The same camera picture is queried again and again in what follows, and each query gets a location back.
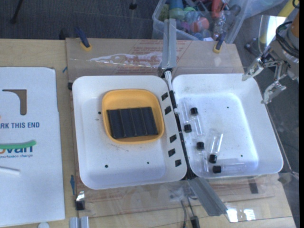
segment white stick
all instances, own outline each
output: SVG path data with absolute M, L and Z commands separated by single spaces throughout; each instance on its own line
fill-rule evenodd
M 10 175 L 19 175 L 20 170 L 0 166 L 0 174 L 1 173 L 10 174 Z

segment green marker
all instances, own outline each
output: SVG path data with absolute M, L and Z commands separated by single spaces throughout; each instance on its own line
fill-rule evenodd
M 23 142 L 23 143 L 6 143 L 6 144 L 0 143 L 0 150 L 24 149 L 24 148 L 32 147 L 36 144 L 37 143 L 35 140 L 31 140 L 29 142 Z

